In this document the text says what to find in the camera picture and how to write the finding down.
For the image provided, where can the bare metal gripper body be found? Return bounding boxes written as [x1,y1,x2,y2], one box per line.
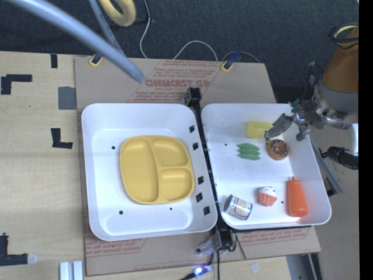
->
[292,99,352,130]

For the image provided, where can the brown toy doughnut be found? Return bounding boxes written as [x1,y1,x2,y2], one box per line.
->
[267,138,290,161]

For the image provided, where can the yellow toy corn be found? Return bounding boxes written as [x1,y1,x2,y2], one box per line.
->
[245,121,273,140]

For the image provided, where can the green toy pea pods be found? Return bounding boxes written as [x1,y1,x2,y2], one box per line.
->
[236,142,261,161]

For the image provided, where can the white plastic tray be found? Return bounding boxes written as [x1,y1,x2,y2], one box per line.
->
[80,103,219,242]
[200,103,333,231]

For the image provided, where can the orange squeeze bottle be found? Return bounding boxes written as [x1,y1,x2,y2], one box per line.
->
[286,176,309,218]

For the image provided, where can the orange and white toy cupcake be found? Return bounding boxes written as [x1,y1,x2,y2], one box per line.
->
[256,185,278,207]

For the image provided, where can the thin black rod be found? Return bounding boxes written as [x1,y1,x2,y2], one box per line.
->
[191,97,224,232]

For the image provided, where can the small white can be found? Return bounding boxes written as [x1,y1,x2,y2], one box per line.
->
[223,194,253,221]

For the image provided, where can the yellow divided plate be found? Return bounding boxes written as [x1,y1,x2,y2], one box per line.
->
[119,135,196,205]

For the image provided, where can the brown cardboard board red print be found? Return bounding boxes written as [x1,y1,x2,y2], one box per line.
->
[73,55,322,277]

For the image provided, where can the black cylinder on white bracket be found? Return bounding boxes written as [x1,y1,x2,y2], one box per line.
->
[326,122,360,170]

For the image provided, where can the black block with thin wires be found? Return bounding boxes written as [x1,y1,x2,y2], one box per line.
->
[185,87,203,108]
[214,227,235,250]

